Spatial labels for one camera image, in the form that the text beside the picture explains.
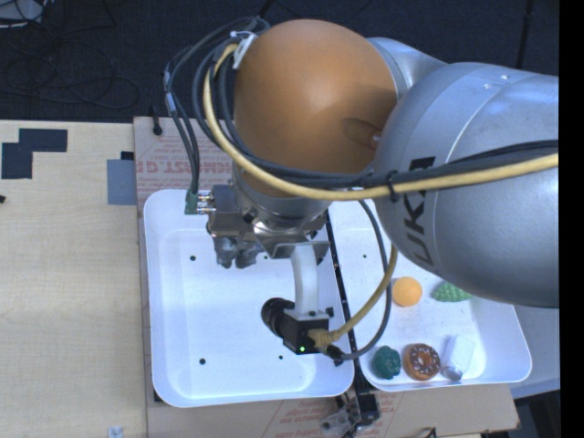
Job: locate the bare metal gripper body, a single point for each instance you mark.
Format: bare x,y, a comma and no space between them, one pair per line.
230,219

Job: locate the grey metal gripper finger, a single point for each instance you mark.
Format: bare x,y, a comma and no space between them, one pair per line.
224,253
248,253

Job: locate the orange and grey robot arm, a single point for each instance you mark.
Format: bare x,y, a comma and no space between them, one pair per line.
479,190

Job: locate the white plastic tray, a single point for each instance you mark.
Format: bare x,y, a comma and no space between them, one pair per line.
228,326
438,326

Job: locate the brown cardboard board red print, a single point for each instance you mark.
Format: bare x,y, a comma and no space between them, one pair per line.
173,153

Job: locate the thin black rod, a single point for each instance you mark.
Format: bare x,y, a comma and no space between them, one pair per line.
340,274

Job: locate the orange ball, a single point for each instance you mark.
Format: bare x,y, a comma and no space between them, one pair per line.
407,291

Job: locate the dark green broccoli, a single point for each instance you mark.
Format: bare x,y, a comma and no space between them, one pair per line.
386,362

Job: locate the brown chocolate doughnut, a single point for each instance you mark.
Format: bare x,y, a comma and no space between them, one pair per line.
413,363

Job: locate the light green grapes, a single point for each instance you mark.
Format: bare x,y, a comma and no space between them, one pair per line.
449,293

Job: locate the black cylinder on white bracket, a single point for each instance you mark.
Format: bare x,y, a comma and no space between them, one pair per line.
305,285

